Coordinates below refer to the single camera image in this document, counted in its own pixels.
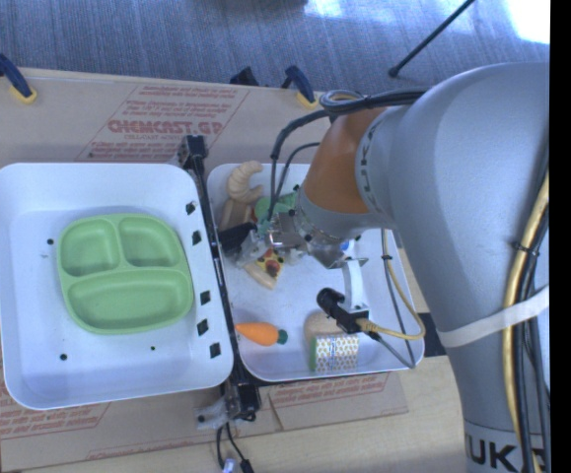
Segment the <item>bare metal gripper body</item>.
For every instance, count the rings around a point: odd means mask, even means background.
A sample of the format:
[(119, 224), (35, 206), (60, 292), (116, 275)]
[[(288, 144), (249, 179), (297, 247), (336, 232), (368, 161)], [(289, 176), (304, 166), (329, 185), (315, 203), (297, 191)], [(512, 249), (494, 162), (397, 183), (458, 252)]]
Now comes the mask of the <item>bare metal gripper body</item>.
[(277, 250), (297, 250), (326, 269), (345, 264), (343, 245), (359, 235), (359, 215), (324, 208), (292, 208), (267, 218), (266, 242)]

